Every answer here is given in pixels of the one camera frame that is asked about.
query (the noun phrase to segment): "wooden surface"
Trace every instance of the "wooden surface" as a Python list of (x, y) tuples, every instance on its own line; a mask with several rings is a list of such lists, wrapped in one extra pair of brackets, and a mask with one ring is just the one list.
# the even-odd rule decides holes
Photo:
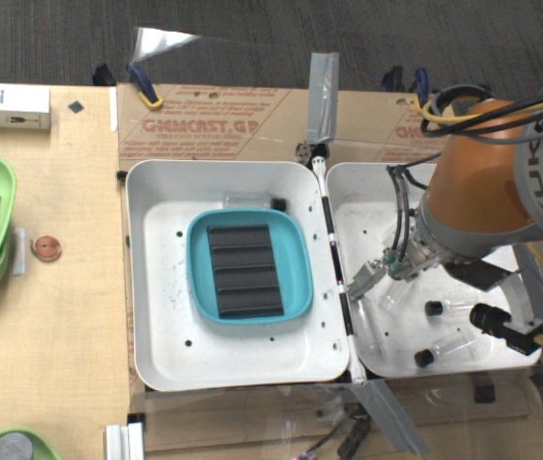
[[(82, 112), (68, 108), (73, 101), (84, 106)], [(27, 251), (26, 274), (11, 276), (10, 265), (0, 284), (0, 428), (35, 428), (65, 460), (102, 459), (104, 428), (125, 424), (130, 395), (124, 299), (128, 278), (121, 188), (115, 179), (118, 138), (110, 131), (105, 88), (52, 87), (52, 110), (51, 131), (0, 130), (0, 156), (17, 178), (11, 225), (26, 228), (29, 240), (52, 235), (63, 248), (60, 259), (50, 264)], [(405, 403), (427, 407), (428, 402), (420, 400), (429, 390), (424, 388), (413, 391)], [(543, 458), (541, 401), (527, 379), (516, 382), (514, 391), (520, 403), (510, 417), (452, 417), (420, 427), (432, 450), (423, 458)], [(187, 420), (201, 429), (201, 436), (213, 438), (218, 430), (214, 421)], [(150, 423), (149, 434), (161, 426)], [(289, 459), (319, 439), (293, 438), (294, 426), (279, 413), (260, 421), (260, 427), (263, 437), (264, 431), (285, 427), (281, 441), (148, 456)], [(170, 438), (175, 432), (167, 430), (162, 436)], [(318, 458), (336, 459), (334, 452), (346, 434), (339, 431)], [(383, 434), (374, 431), (355, 458), (414, 456), (394, 452)]]
[[(75, 114), (68, 104), (79, 101)], [(0, 428), (28, 426), (65, 460), (101, 459), (128, 408), (121, 195), (108, 89), (52, 87), (52, 129), (0, 129), (17, 189), (11, 225), (62, 255), (0, 284)]]

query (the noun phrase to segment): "blue and yellow clamp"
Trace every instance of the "blue and yellow clamp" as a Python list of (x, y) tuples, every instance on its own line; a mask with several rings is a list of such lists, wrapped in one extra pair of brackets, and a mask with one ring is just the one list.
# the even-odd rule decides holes
[(139, 97), (147, 108), (152, 111), (160, 109), (163, 105), (163, 98), (156, 93), (152, 82), (147, 77), (146, 72), (139, 66), (139, 63), (131, 61), (126, 66), (126, 71), (130, 79), (139, 86)]

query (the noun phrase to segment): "blue tray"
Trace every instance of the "blue tray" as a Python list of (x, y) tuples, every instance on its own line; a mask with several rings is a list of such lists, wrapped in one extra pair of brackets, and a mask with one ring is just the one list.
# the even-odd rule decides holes
[[(268, 225), (277, 269), (283, 315), (220, 318), (215, 298), (212, 257), (207, 237), (210, 226)], [(202, 213), (188, 228), (188, 279), (198, 310), (218, 324), (272, 324), (302, 315), (311, 304), (313, 290), (305, 239), (289, 215), (261, 208), (231, 208)]]

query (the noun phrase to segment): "black cap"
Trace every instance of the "black cap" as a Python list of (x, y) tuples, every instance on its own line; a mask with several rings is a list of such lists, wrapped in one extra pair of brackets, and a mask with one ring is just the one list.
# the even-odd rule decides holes
[(424, 311), (429, 317), (441, 315), (443, 313), (443, 303), (439, 300), (428, 301), (424, 304)]
[(283, 197), (271, 198), (271, 208), (278, 211), (286, 211), (286, 200)]
[(419, 366), (420, 368), (425, 368), (433, 361), (435, 361), (435, 355), (433, 355), (430, 350), (423, 349), (422, 351), (418, 351), (414, 355), (414, 359), (416, 360), (417, 366)]

